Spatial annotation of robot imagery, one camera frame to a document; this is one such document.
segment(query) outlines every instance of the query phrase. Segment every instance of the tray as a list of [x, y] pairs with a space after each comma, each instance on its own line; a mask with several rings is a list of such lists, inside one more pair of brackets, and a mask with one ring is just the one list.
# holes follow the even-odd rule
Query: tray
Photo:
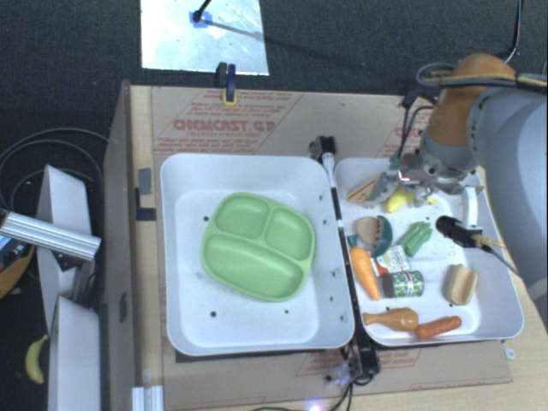
[[304, 284], [314, 228], [299, 212], [239, 192], [219, 204], [204, 234], [201, 261], [210, 277], [265, 301], [286, 301]]
[[[415, 222], [425, 221], [435, 227], [438, 217], [447, 215], [462, 220], [462, 199], [444, 193], [434, 194], [435, 205], [415, 208], [409, 204], [394, 213], [386, 213], [384, 204], [372, 209], [346, 201], [348, 192], [360, 184], [375, 178], [386, 170], [388, 162], [382, 158], [347, 158], [336, 167], [337, 186], [341, 200], [342, 218], [347, 235], [355, 233], [354, 222], [361, 217], [383, 215], [392, 226], [394, 240], [399, 239]], [[468, 176], [469, 186], [480, 186], [477, 176]], [[484, 235], [497, 238], [491, 212], [485, 194], [478, 196], [478, 224]], [[414, 346], [433, 343], [458, 343], [490, 339], [506, 339], [516, 336], [523, 327], [523, 313], [515, 292], [509, 270], [494, 256], [477, 248], [464, 249], [445, 239], [434, 229], [431, 239], [411, 259], [412, 270], [420, 271], [424, 278], [422, 296], [402, 298], [383, 297], [374, 301], [356, 283], [360, 310], [368, 313], [386, 312], [387, 309], [410, 307], [419, 314], [419, 321], [426, 323], [445, 316], [458, 315], [462, 326], [454, 331], [419, 340], [412, 332], [395, 331], [380, 324], [368, 325], [368, 335], [377, 343], [389, 347]], [[463, 264], [477, 271], [479, 280], [472, 300], [464, 306], [450, 303], [444, 297], [454, 265]]]
[[[310, 158], [181, 153], [160, 171], [167, 332], [184, 354], [339, 348], [354, 334], [331, 188]], [[316, 235], [302, 289], [282, 302], [257, 300], [204, 271], [200, 246], [228, 196], [251, 193], [301, 213]]]

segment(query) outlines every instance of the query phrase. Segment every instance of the silver metal rod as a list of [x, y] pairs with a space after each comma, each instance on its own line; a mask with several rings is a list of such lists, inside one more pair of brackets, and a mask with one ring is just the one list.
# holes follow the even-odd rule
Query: silver metal rod
[[0, 235], [83, 260], [93, 260], [101, 244], [98, 237], [62, 229], [12, 211], [0, 215]]

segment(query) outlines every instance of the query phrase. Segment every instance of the yellow banana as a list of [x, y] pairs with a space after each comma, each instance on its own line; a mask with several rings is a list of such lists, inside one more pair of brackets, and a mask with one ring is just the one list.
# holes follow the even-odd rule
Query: yellow banana
[[398, 188], [386, 201], [386, 211], [393, 213], [408, 202], [414, 200], [414, 192], [406, 192], [402, 188]]
[[47, 339], [48, 336], [44, 335], [38, 341], [33, 342], [28, 347], [27, 356], [25, 357], [25, 369], [27, 370], [27, 375], [36, 384], [44, 383], [44, 374], [40, 368], [39, 357], [44, 341]]

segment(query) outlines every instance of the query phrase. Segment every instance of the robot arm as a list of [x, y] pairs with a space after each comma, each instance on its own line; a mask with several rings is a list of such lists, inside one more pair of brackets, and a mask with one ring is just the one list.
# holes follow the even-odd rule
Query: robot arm
[[[466, 80], [478, 74], [515, 78], [504, 62], [482, 54], [462, 60], [450, 76]], [[545, 88], [540, 91], [477, 85], [445, 88], [420, 149], [402, 156], [399, 176], [424, 188], [459, 194], [459, 183], [470, 170], [477, 165], [485, 169], [493, 217], [548, 330], [546, 94]]]

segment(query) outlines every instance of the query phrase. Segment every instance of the white plastic tub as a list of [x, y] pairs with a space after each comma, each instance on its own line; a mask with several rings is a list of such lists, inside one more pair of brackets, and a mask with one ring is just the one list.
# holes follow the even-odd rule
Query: white plastic tub
[[[417, 221], [430, 222], [434, 228], [431, 239], [411, 259], [412, 270], [420, 271], [425, 281], [422, 296], [386, 298], [374, 301], [356, 283], [360, 311], [368, 313], [386, 312], [387, 307], [409, 307], [419, 314], [420, 323], [427, 323], [446, 316], [458, 315], [462, 326], [428, 341], [419, 340], [413, 332], [395, 331], [385, 325], [366, 326], [368, 335], [385, 346], [412, 346], [427, 343], [458, 343], [489, 339], [506, 339], [520, 333], [523, 326], [523, 313], [515, 292], [509, 270], [493, 255], [477, 248], [457, 246], [444, 238], [436, 229], [438, 217], [446, 215], [462, 220], [462, 199], [460, 195], [449, 196], [442, 192], [433, 197], [435, 205], [416, 208], [409, 204], [394, 213], [386, 213], [385, 204], [366, 209], [363, 205], [346, 201], [349, 191], [380, 175], [388, 162], [380, 158], [348, 158], [337, 165], [336, 179], [341, 200], [342, 219], [347, 235], [355, 233], [356, 220], [377, 215], [386, 217], [393, 229], [394, 244]], [[480, 186], [477, 176], [468, 176], [469, 186]], [[497, 238], [485, 193], [478, 196], [478, 225], [484, 235]], [[452, 305], [444, 297], [444, 287], [448, 283], [452, 265], [464, 264], [477, 271], [479, 281], [472, 300], [465, 306]]]
[[[310, 158], [177, 154], [161, 169], [167, 331], [189, 355], [338, 348], [354, 317], [324, 168]], [[285, 302], [244, 295], [209, 277], [200, 244], [219, 203], [259, 194], [301, 212], [316, 247], [301, 292]]]

